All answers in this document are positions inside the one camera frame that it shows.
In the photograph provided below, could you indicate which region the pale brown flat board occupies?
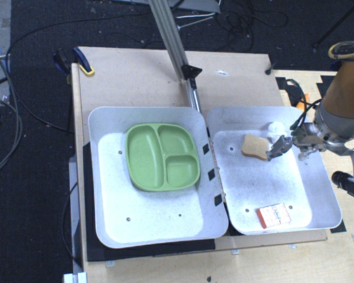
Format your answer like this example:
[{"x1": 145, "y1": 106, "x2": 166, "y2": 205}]
[{"x1": 76, "y1": 46, "x2": 328, "y2": 252}]

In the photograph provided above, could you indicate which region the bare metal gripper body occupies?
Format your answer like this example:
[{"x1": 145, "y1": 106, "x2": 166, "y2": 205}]
[{"x1": 291, "y1": 123, "x2": 352, "y2": 156}]

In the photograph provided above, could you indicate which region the tan bread slice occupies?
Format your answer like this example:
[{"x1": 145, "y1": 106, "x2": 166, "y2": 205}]
[{"x1": 241, "y1": 133, "x2": 270, "y2": 162}]

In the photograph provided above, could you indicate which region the black cylinder on white bracket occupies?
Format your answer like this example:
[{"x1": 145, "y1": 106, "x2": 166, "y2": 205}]
[{"x1": 330, "y1": 147, "x2": 354, "y2": 199}]

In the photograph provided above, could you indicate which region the green divided plate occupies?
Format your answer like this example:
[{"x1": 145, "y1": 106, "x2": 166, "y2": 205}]
[{"x1": 124, "y1": 123, "x2": 202, "y2": 193}]

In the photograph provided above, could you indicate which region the thin black and white rod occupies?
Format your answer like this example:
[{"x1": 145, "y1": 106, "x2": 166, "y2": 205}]
[{"x1": 205, "y1": 124, "x2": 227, "y2": 206}]

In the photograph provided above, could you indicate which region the orange and white packet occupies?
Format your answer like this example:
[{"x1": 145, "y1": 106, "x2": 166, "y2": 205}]
[{"x1": 255, "y1": 202, "x2": 293, "y2": 230}]

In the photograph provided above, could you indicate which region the white plastic tray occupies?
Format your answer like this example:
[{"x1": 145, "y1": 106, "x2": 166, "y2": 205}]
[
  {"x1": 87, "y1": 106, "x2": 230, "y2": 249},
  {"x1": 206, "y1": 106, "x2": 343, "y2": 236}
]

